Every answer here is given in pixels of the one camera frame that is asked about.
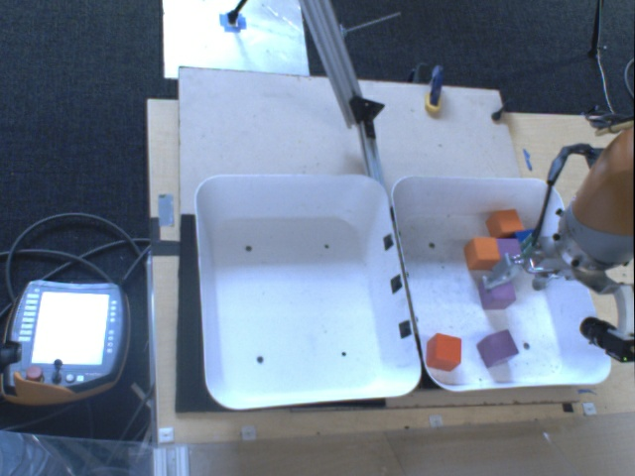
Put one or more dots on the blue cube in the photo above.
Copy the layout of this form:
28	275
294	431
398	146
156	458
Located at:
524	236

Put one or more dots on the white flat board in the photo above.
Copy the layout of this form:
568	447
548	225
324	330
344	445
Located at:
268	127

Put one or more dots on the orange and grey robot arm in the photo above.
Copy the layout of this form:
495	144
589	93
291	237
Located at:
607	196

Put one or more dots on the pale wood board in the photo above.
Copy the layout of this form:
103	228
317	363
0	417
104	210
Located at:
166	315

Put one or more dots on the white plastic tray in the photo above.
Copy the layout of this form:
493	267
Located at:
446	290
297	305

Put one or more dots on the purple cube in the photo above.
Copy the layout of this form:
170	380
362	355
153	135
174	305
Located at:
498	296
509	247
497	347

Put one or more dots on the orange cube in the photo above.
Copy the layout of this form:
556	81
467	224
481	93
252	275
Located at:
503	222
480	255
442	352

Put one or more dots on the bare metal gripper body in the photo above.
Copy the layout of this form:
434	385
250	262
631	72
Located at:
560	263

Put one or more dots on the black cylinder on white bracket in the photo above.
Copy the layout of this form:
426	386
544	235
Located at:
605	337

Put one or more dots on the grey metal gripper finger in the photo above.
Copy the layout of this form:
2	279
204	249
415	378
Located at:
543	280
501	273

